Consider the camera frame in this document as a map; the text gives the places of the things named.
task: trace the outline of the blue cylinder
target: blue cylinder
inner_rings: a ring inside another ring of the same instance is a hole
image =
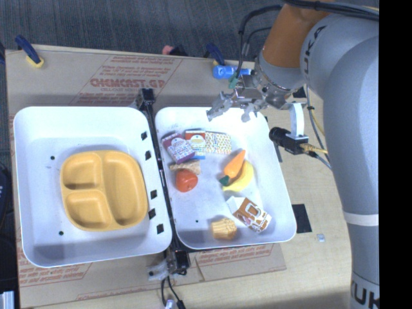
[[[232,65],[216,65],[213,68],[213,77],[216,79],[229,79],[238,69]],[[240,69],[239,75],[250,75],[251,69]]]

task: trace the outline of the white tray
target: white tray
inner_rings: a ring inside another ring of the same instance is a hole
[[[286,189],[276,151],[269,139],[269,128],[261,113],[243,123],[241,109],[229,109],[209,122],[206,108],[164,108],[155,117],[156,131],[164,161],[165,178],[171,199],[173,218],[179,239],[196,250],[241,245],[257,245],[288,241],[295,235],[296,220]],[[168,166],[173,160],[161,145],[164,136],[174,132],[184,134],[187,129],[203,129],[227,133],[232,150],[246,150],[246,159],[254,166],[254,178],[241,193],[272,216],[266,230],[260,234],[247,228],[230,213],[226,200],[231,194],[221,189],[219,178],[230,156],[207,154],[200,161],[201,174],[197,186],[180,192],[174,186],[175,173]],[[211,222],[228,217],[236,220],[238,232],[232,240],[214,239]]]
[[[34,265],[57,267],[141,256],[170,245],[172,231],[162,183],[147,119],[141,112],[30,107],[16,114],[14,136],[23,251]],[[75,153],[99,149],[120,150],[137,160],[149,211],[156,213],[153,218],[147,215],[134,227],[106,232],[83,231],[69,221],[61,196],[61,165]]]

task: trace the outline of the orange toy carrot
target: orange toy carrot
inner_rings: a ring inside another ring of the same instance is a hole
[[[240,151],[224,168],[223,172],[230,178],[234,178],[239,174],[245,159],[246,150]]]

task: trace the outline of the yellow plate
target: yellow plate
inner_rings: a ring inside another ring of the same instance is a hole
[[[88,151],[61,169],[64,210],[76,227],[107,231],[132,227],[147,214],[145,183],[137,161],[122,151]]]

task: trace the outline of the yellow banana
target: yellow banana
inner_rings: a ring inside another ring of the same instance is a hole
[[[239,177],[226,187],[222,187],[223,191],[242,191],[253,179],[253,166],[247,160],[243,161],[242,170]]]

